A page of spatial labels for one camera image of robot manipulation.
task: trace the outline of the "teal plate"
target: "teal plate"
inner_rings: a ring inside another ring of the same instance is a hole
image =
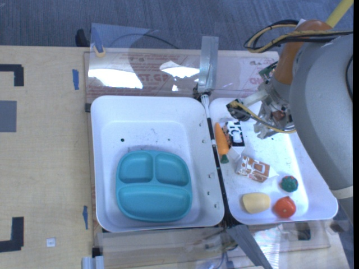
[[[129,218],[147,222],[179,220],[192,205],[187,164],[169,152],[129,152],[117,166],[116,197],[119,209]]]

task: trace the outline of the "wooden table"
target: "wooden table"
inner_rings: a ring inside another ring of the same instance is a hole
[[[14,86],[13,72],[0,72],[0,100],[17,102],[16,132],[0,132],[0,241],[11,240],[13,217],[24,218],[24,244],[20,251],[0,253],[1,268],[81,268],[82,257],[91,256],[87,50],[0,47],[0,64],[24,68],[24,86]],[[78,90],[72,70],[79,73]],[[303,268],[347,268],[338,235],[329,239],[329,248],[281,254],[280,264],[294,258],[288,268],[298,268],[298,263]]]

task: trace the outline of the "orange carrot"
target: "orange carrot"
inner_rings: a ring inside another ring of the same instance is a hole
[[[229,162],[229,160],[226,156],[226,154],[229,151],[228,142],[227,142],[225,134],[224,134],[222,128],[220,127],[219,123],[215,124],[214,135],[215,135],[215,141],[217,144],[218,154],[220,156],[222,156],[220,162],[221,163]]]

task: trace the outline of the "beige toy food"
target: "beige toy food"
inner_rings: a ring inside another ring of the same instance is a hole
[[[270,197],[262,192],[246,193],[242,197],[245,209],[251,213],[259,213],[270,207]]]

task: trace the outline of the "toy tomato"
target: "toy tomato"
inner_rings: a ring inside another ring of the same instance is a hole
[[[282,218],[291,217],[297,210],[296,204],[289,197],[282,197],[275,203],[273,211]]]

